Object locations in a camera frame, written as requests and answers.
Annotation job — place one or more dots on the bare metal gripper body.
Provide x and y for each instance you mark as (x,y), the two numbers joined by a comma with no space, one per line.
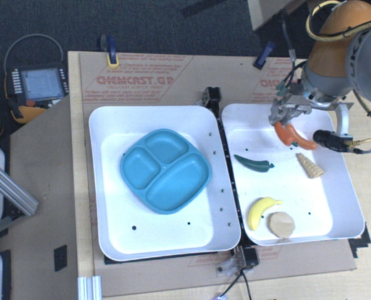
(298,102)

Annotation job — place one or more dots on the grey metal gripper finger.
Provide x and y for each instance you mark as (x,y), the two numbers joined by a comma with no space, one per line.
(291,117)
(276,114)

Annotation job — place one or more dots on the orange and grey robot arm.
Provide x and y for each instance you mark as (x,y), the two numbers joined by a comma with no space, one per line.
(335,55)

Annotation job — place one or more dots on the orange carrot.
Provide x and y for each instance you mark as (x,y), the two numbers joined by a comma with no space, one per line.
(282,134)

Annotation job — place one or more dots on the beige ice cream cone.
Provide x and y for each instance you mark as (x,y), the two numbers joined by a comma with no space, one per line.
(310,167)

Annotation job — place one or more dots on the green chili pepper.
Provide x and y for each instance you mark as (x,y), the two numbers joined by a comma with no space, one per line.
(254,164)

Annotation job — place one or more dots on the white plastic tray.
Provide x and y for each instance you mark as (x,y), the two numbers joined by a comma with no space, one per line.
(285,192)
(160,236)

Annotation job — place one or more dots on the thin black and white rod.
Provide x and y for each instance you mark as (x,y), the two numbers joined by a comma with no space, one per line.
(230,180)

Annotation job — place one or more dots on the yellow banana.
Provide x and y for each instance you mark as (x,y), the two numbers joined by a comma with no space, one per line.
(255,212)

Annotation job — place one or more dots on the beige round biscuit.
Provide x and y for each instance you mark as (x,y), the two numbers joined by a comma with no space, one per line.
(281,224)

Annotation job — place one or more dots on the blue divided plate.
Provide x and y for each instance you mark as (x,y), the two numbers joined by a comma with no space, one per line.
(165,172)

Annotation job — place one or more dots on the brown cardboard board, red print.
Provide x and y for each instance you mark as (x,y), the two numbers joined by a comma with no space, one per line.
(141,83)

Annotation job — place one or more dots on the black cylinder on white bracket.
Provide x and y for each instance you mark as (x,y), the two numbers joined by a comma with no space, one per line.
(329,140)

